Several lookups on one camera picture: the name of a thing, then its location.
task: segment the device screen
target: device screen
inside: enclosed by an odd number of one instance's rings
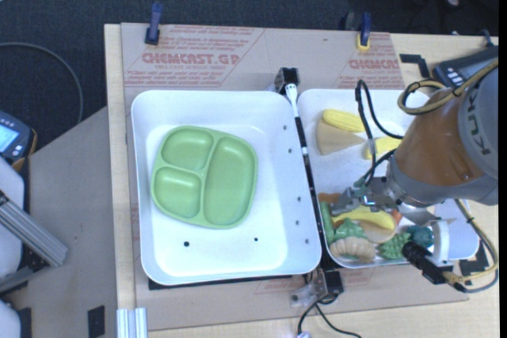
[[[19,133],[17,131],[0,125],[0,153],[4,152],[18,135]]]

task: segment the black device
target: black device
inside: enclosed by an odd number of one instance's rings
[[[35,131],[0,110],[0,157],[10,165],[30,155],[36,144]]]
[[[439,63],[433,68],[432,76],[444,85],[455,89],[497,58],[498,46],[492,45],[476,54]]]

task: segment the green plate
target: green plate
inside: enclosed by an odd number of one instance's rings
[[[248,215],[256,185],[257,155],[249,143],[221,131],[182,126],[158,148],[151,196],[171,217],[225,229]]]

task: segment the wooden table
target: wooden table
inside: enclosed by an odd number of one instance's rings
[[[468,55],[484,47],[476,36],[391,35],[397,54],[415,54],[428,66]],[[132,255],[131,212],[128,192],[128,156],[125,145],[125,107],[120,25],[105,26],[105,57],[108,86],[109,137],[111,147],[112,205],[116,253],[116,289],[119,309],[134,309],[135,280]],[[417,66],[402,64],[406,83],[416,80]],[[498,247],[498,206],[471,202],[478,224]],[[338,328],[362,337],[478,337],[500,336],[499,283],[487,291],[471,294],[469,300],[448,304],[369,310],[329,315]],[[199,328],[150,332],[150,337],[290,337],[295,336],[299,318],[243,322]],[[320,316],[308,317],[303,330],[313,337],[339,336]]]

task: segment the blue clamp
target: blue clamp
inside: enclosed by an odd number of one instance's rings
[[[370,13],[364,12],[361,20],[361,31],[357,35],[357,47],[360,51],[367,51],[370,48],[370,31],[372,29],[372,17]]]
[[[150,27],[146,30],[146,38],[144,42],[150,45],[158,45],[158,36],[160,35],[160,30],[158,29],[158,25],[160,24],[160,17],[162,16],[162,4],[155,2],[151,7],[151,19],[150,19]]]

